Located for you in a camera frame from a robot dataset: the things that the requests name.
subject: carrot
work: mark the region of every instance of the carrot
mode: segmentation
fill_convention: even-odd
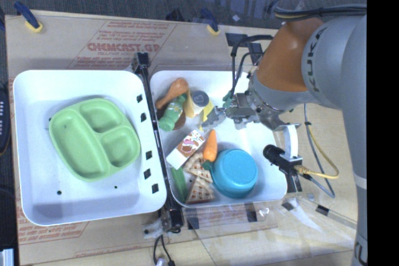
[[[209,133],[203,150],[203,158],[213,162],[218,155],[218,142],[216,141],[216,131],[214,129]]]

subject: blue lid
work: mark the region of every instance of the blue lid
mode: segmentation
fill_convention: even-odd
[[[240,149],[219,153],[211,174],[216,189],[228,197],[244,197],[256,184],[257,166],[253,157]]]

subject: green divided plate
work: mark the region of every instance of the green divided plate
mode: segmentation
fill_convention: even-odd
[[[111,101],[95,98],[57,112],[51,140],[74,176],[98,181],[134,162],[140,140],[127,117]]]

